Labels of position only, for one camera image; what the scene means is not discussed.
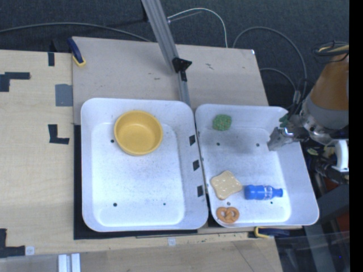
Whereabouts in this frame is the orange pretzel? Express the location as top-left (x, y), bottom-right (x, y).
top-left (216, 206), bottom-right (240, 224)

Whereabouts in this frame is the white plastic tray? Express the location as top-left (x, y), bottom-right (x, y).
top-left (194, 103), bottom-right (320, 229)
top-left (80, 97), bottom-right (209, 233)

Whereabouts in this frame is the blue bottle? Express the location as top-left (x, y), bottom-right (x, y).
top-left (244, 184), bottom-right (284, 201)

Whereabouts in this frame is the green broccoli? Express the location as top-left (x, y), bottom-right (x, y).
top-left (212, 114), bottom-right (233, 132)

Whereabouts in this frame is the brown cardboard board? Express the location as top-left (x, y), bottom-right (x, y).
top-left (71, 36), bottom-right (305, 235)

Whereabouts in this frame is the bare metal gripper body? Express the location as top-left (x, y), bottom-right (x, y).
top-left (284, 114), bottom-right (333, 147)

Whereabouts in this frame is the yellow bowl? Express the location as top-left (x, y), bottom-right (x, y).
top-left (113, 110), bottom-right (164, 156)

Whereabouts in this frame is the black cylinder on white bracket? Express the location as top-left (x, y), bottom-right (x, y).
top-left (311, 139), bottom-right (350, 182)

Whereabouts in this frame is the beige bread slice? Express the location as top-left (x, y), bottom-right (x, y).
top-left (210, 170), bottom-right (243, 201)

